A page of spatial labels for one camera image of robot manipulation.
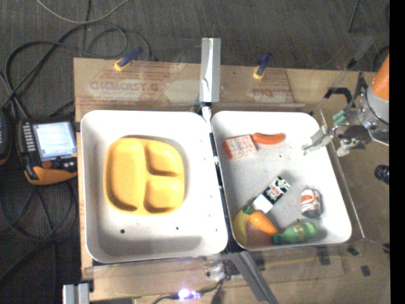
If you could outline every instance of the small screen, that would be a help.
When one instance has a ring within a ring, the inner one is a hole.
[[[71,158],[77,147],[70,122],[33,124],[35,139],[42,161],[56,157]]]

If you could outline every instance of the toy bottle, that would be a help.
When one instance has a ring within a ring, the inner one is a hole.
[[[294,244],[302,243],[315,238],[318,230],[313,222],[297,224],[286,228],[281,234],[274,234],[271,237],[273,244]]]

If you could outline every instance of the orange handle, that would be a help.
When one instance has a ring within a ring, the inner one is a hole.
[[[57,184],[58,182],[66,181],[77,176],[77,172],[68,172],[60,169],[44,169],[41,167],[34,167],[34,172],[38,175],[39,180],[31,180],[27,172],[25,176],[28,181],[34,185],[50,185]]]
[[[390,55],[388,54],[381,68],[371,83],[374,94],[384,100],[389,100],[390,95]]]

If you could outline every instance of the yellow divided plate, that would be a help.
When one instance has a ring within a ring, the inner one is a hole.
[[[184,198],[184,166],[171,145],[123,137],[107,150],[104,195],[118,210],[140,215],[170,213]]]

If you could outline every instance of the blue light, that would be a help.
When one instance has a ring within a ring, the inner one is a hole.
[[[196,291],[189,291],[186,288],[183,288],[178,292],[178,299],[180,301],[199,300],[200,298],[201,298],[200,293]]]

